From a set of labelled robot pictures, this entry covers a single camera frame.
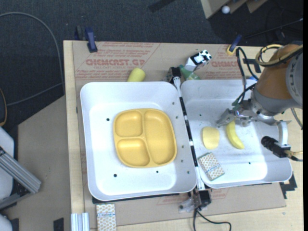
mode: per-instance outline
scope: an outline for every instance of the green bottle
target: green bottle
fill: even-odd
[[[185,69],[183,65],[180,65],[179,68],[185,80],[200,79],[200,77],[196,73]]]

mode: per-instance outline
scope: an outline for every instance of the banana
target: banana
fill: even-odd
[[[226,131],[227,131],[227,136],[231,144],[237,148],[237,149],[244,149],[245,146],[243,142],[240,140],[240,138],[237,136],[236,131],[235,131],[235,121],[231,121],[227,126],[226,126]]]

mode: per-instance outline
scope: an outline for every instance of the yellow potato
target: yellow potato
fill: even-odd
[[[217,148],[219,144],[219,130],[213,127],[204,127],[202,129],[202,139],[207,149]]]

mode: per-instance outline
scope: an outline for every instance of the yellow plate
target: yellow plate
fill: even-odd
[[[177,154],[172,123],[161,110],[123,111],[115,117],[113,132],[116,153],[127,166],[163,166]]]

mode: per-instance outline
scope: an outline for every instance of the blue clip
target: blue clip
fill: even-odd
[[[86,36],[86,40],[89,41],[87,43],[87,46],[88,46],[90,53],[97,52],[97,47],[96,47],[95,41],[94,41],[94,32],[93,32],[91,27],[85,28],[85,36]]]

